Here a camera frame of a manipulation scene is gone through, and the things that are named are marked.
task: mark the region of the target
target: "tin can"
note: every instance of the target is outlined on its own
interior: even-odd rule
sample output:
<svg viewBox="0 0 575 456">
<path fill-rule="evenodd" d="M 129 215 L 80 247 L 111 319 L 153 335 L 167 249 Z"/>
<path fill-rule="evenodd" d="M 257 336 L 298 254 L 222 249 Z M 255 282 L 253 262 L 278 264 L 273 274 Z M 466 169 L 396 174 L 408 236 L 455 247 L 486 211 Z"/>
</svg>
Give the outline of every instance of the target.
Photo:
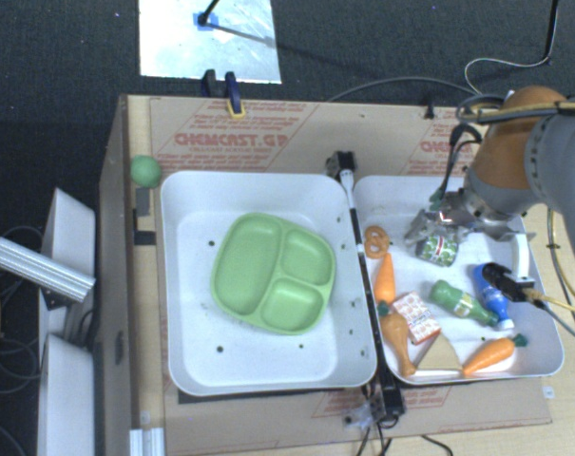
<svg viewBox="0 0 575 456">
<path fill-rule="evenodd" d="M 450 267 L 456 260 L 458 243 L 453 240 L 433 235 L 416 243 L 416 256 L 431 263 Z"/>
</svg>

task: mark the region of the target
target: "divided green plate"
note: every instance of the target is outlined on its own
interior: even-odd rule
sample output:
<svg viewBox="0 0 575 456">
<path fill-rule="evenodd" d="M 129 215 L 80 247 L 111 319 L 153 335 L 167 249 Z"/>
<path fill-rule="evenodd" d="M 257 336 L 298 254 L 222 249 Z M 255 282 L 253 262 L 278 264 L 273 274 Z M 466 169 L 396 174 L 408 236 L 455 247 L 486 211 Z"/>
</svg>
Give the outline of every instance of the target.
<svg viewBox="0 0 575 456">
<path fill-rule="evenodd" d="M 255 326 L 302 334 L 325 312 L 334 251 L 319 235 L 262 213 L 238 218 L 216 257 L 211 294 L 227 313 Z"/>
</svg>

